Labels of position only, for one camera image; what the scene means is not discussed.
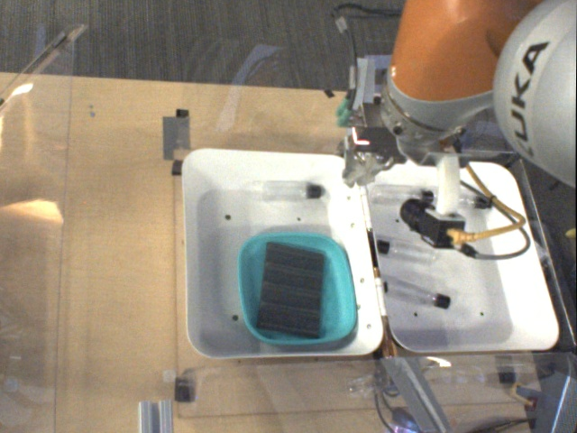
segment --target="gray carpet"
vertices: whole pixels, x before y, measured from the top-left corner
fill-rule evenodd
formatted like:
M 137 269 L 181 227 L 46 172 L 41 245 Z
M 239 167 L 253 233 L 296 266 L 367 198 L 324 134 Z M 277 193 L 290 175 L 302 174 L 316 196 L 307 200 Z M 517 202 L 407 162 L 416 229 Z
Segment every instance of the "gray carpet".
M 404 0 L 0 0 L 0 70 L 21 69 L 60 29 L 86 23 L 76 75 L 231 83 L 251 53 L 274 50 L 258 81 L 343 88 L 347 45 L 329 13 L 347 1 Z M 359 53 L 382 53 L 397 21 L 357 21 L 355 31 Z

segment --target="white tray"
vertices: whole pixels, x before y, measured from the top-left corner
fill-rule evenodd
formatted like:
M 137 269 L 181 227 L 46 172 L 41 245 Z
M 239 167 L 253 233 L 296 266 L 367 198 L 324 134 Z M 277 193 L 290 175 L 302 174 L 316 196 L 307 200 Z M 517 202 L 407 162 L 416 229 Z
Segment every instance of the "white tray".
M 517 182 L 509 171 L 493 163 L 477 162 L 472 167 L 500 200 L 525 215 Z M 462 170 L 462 179 L 472 184 Z M 434 167 L 398 165 L 381 172 L 378 185 L 411 185 L 421 189 L 436 183 Z M 504 226 L 509 221 L 497 210 L 460 209 L 467 231 L 483 231 Z M 420 235 L 397 222 L 398 207 L 371 204 L 375 235 L 390 236 L 424 245 Z M 559 327 L 535 244 L 518 258 L 480 261 L 456 251 L 437 249 L 431 264 L 408 263 L 392 256 L 379 256 L 381 275 L 413 282 L 426 290 L 451 297 L 449 309 L 393 299 L 385 304 L 393 336 L 406 349 L 419 353 L 496 352 L 546 350 L 559 337 Z M 483 253 L 515 252 L 524 245 L 519 232 L 474 243 Z
M 490 163 L 476 163 L 474 168 L 499 198 L 525 213 L 517 183 L 507 170 Z M 216 358 L 366 355 L 379 346 L 383 328 L 361 192 L 342 183 L 342 171 L 342 159 L 316 154 L 199 150 L 186 158 L 188 337 L 199 353 Z M 463 179 L 471 182 L 465 172 Z M 265 180 L 312 181 L 323 185 L 326 194 L 320 200 L 270 203 L 250 192 L 254 181 Z M 380 173 L 376 184 L 432 188 L 436 170 L 398 165 Z M 496 210 L 469 209 L 462 214 L 470 231 L 508 222 Z M 398 207 L 371 205 L 377 237 L 423 244 L 418 234 L 397 220 Z M 266 345 L 244 325 L 236 275 L 238 251 L 253 235 L 287 230 L 330 235 L 346 250 L 359 305 L 357 328 L 347 342 L 314 348 Z M 512 233 L 475 243 L 475 247 L 484 253 L 506 253 L 522 244 L 522 236 Z M 424 267 L 381 256 L 380 269 L 383 275 L 451 296 L 449 309 L 412 306 L 385 296 L 393 335 L 411 351 L 546 350 L 558 339 L 553 305 L 534 245 L 519 258 L 499 262 L 437 251 L 435 263 Z
M 366 355 L 380 344 L 382 320 L 358 189 L 342 183 L 343 160 L 328 155 L 199 150 L 183 166 L 187 255 L 188 337 L 216 358 Z M 250 192 L 255 181 L 311 181 L 321 199 L 266 202 Z M 357 303 L 351 338 L 326 347 L 266 345 L 243 323 L 237 255 L 250 237 L 273 231 L 331 236 L 346 250 Z

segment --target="plastic tube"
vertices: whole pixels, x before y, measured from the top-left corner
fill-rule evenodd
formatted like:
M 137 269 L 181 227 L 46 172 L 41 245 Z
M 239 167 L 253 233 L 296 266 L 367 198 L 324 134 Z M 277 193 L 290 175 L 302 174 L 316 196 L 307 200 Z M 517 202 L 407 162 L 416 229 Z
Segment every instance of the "plastic tube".
M 427 290 L 399 278 L 385 277 L 384 279 L 387 297 L 441 309 L 448 309 L 451 306 L 451 298 L 448 295 Z
M 307 181 L 254 181 L 251 192 L 255 192 L 262 200 L 304 200 L 321 198 L 323 187 Z
M 370 190 L 369 199 L 374 205 L 401 206 L 410 198 L 424 198 L 431 204 L 436 203 L 438 188 L 421 189 L 415 186 L 376 185 Z M 459 208 L 486 208 L 487 201 L 471 192 L 461 192 Z
M 379 237 L 377 239 L 377 252 L 379 252 L 382 258 L 390 258 L 413 264 L 421 263 L 428 265 L 434 262 L 437 257 L 437 251 L 428 244 L 412 244 L 391 237 Z

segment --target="black cable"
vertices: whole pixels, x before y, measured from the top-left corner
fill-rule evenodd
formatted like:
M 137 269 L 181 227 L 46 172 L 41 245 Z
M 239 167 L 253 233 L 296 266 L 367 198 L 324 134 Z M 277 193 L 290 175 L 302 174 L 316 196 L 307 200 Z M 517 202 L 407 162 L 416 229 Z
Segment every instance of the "black cable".
M 377 408 L 377 414 L 379 415 L 380 423 L 382 423 L 384 425 L 384 427 L 387 429 L 387 431 L 389 431 L 390 433 L 394 433 L 395 430 L 385 420 L 385 416 L 382 415 L 382 411 L 380 410 L 379 395 L 377 394 L 377 387 L 375 387 L 374 398 L 375 398 L 375 408 Z
M 347 2 L 344 4 L 337 5 L 333 8 L 333 13 L 339 14 L 342 10 L 357 10 L 361 13 L 365 14 L 373 14 L 380 17 L 393 17 L 393 16 L 400 16 L 401 10 L 396 8 L 368 8 L 367 6 L 354 4 L 351 2 Z
M 379 14 L 347 14 L 347 19 L 383 19 L 385 17 L 393 16 L 383 16 Z
M 335 22 L 337 23 L 337 27 L 339 26 L 338 20 L 340 18 L 343 18 L 344 28 L 339 27 L 339 31 L 341 33 L 346 34 L 348 41 L 349 41 L 349 52 L 351 54 L 351 67 L 353 68 L 352 75 L 353 75 L 354 83 L 353 83 L 352 87 L 348 89 L 346 97 L 348 99 L 347 108 L 349 110 L 351 110 L 351 109 L 353 109 L 354 101 L 357 97 L 357 89 L 358 89 L 358 86 L 357 86 L 358 77 L 357 76 L 358 76 L 358 72 L 359 72 L 359 63 L 357 61 L 358 54 L 357 54 L 356 41 L 354 39 L 353 31 L 348 24 L 348 19 L 351 16 L 343 14 L 343 10 L 354 10 L 354 11 L 361 12 L 363 14 L 368 14 L 372 17 L 379 17 L 379 18 L 390 18 L 390 17 L 400 16 L 401 10 L 385 9 L 385 8 L 368 8 L 366 6 L 354 4 L 354 3 L 350 3 L 350 2 L 337 5 L 335 8 L 333 8 L 333 11 L 331 12 L 331 16 L 333 16 Z M 356 19 L 361 19 L 360 16 L 353 16 L 353 17 L 355 17 Z
M 487 198 L 487 196 L 485 196 L 481 191 L 479 191 L 478 189 L 476 189 L 475 187 L 471 186 L 470 184 L 468 184 L 464 181 L 461 181 L 461 185 L 464 186 L 465 188 L 467 188 L 469 191 L 474 192 L 477 196 L 486 199 L 490 203 L 490 206 L 492 205 L 491 202 L 492 202 L 492 199 L 494 198 L 494 196 L 493 196 L 493 198 Z M 494 207 L 508 221 L 510 221 L 513 224 L 516 222 L 515 218 L 512 217 L 510 214 L 508 214 L 505 210 L 502 210 L 498 206 L 494 206 Z M 521 234 L 525 238 L 525 245 L 523 246 L 523 248 L 521 248 L 520 250 L 518 250 L 516 252 L 503 253 L 503 254 L 499 254 L 499 255 L 494 255 L 494 254 L 489 254 L 489 253 L 480 253 L 477 251 L 477 249 L 472 247 L 470 244 L 463 244 L 461 249 L 459 249 L 459 252 L 463 253 L 464 255 L 470 256 L 471 258 L 474 258 L 475 260 L 510 260 L 511 258 L 516 258 L 516 257 L 522 255 L 523 253 L 525 253 L 527 250 L 529 250 L 529 247 L 531 246 L 531 238 L 527 234 L 527 231 L 525 230 L 525 228 L 522 227 L 519 229 L 519 231 L 521 232 Z
M 468 433 L 498 433 L 500 431 L 505 431 L 506 429 L 516 427 L 522 423 L 528 423 L 529 419 L 514 419 L 506 420 L 501 423 L 490 425 L 488 427 L 480 427 L 469 431 Z

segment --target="cable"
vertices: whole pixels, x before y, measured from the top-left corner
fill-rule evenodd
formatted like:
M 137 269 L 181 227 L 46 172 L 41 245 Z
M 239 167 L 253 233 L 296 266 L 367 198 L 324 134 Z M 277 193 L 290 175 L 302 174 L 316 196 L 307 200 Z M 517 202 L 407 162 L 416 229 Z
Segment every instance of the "cable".
M 400 16 L 401 10 L 395 8 L 368 8 L 367 6 L 347 2 L 333 8 L 333 13 L 339 14 L 342 10 L 357 10 L 365 14 L 372 14 L 379 17 Z
M 516 427 L 517 425 L 521 425 L 522 423 L 528 423 L 529 419 L 514 419 L 514 420 L 506 420 L 501 423 L 497 423 L 495 425 L 491 425 L 488 427 L 480 427 L 474 430 L 469 431 L 468 433 L 499 433 L 500 431 L 505 431 L 506 429 Z
M 475 171 L 472 169 L 471 165 L 467 165 L 466 168 L 475 184 L 479 187 L 482 193 L 489 199 L 489 201 L 497 209 L 502 210 L 502 212 L 506 212 L 515 219 L 511 221 L 511 225 L 502 226 L 494 229 L 488 229 L 487 231 L 481 231 L 479 233 L 467 233 L 461 229 L 448 229 L 447 235 L 453 239 L 453 244 L 466 244 L 469 242 L 475 242 L 481 239 L 487 239 L 489 237 L 493 237 L 495 235 L 510 233 L 511 231 L 515 231 L 523 227 L 527 222 L 525 220 L 525 217 L 522 216 L 520 213 L 516 212 L 515 210 L 513 210 L 512 208 L 510 208 L 509 206 L 505 205 L 500 200 L 498 200 L 497 197 L 494 194 L 492 194 L 483 184 L 477 173 L 475 173 Z
M 350 87 L 347 91 L 346 99 L 347 99 L 347 109 L 352 110 L 354 101 L 357 97 L 357 82 L 358 82 L 358 72 L 359 72 L 359 64 L 357 61 L 357 47 L 356 41 L 354 39 L 354 34 L 351 28 L 349 27 L 347 18 L 354 17 L 356 19 L 363 19 L 362 16 L 350 16 L 343 14 L 343 10 L 354 10 L 361 12 L 363 14 L 367 14 L 370 17 L 378 17 L 378 18 L 390 18 L 390 17 L 397 17 L 400 16 L 401 10 L 397 9 L 385 9 L 385 8 L 368 8 L 363 5 L 347 2 L 340 5 L 337 5 L 331 11 L 331 16 L 334 18 L 334 22 L 336 23 L 336 27 L 338 28 L 339 32 L 345 34 L 349 41 L 349 52 L 351 55 L 351 78 L 350 78 Z
M 380 423 L 382 423 L 384 425 L 384 427 L 387 429 L 387 431 L 389 431 L 390 433 L 394 433 L 395 430 L 385 420 L 385 416 L 382 415 L 382 411 L 380 410 L 379 395 L 377 394 L 377 388 L 376 387 L 375 387 L 375 391 L 374 391 L 374 398 L 375 398 L 375 408 L 377 408 L 377 414 L 379 415 Z
M 469 191 L 475 193 L 480 198 L 486 198 L 486 196 L 482 192 L 480 192 L 478 189 L 474 188 L 470 184 L 465 183 L 464 181 L 461 181 L 461 185 L 464 186 L 465 188 L 467 188 Z M 510 214 L 502 211 L 498 207 L 495 207 L 495 208 L 500 212 L 501 215 L 503 215 L 511 223 L 515 223 L 515 218 L 513 218 Z M 459 252 L 461 252 L 467 256 L 470 256 L 471 258 L 474 258 L 476 260 L 510 260 L 511 258 L 516 258 L 516 257 L 522 255 L 523 253 L 525 253 L 527 250 L 529 250 L 529 247 L 531 246 L 531 238 L 529 237 L 529 234 L 527 233 L 525 228 L 522 227 L 519 229 L 519 231 L 521 232 L 521 234 L 525 238 L 525 245 L 523 246 L 523 248 L 521 248 L 520 250 L 518 250 L 516 252 L 503 253 L 503 254 L 497 254 L 497 255 L 488 254 L 488 253 L 480 253 L 469 244 L 464 244 L 463 247 L 461 248 L 461 250 L 459 250 Z

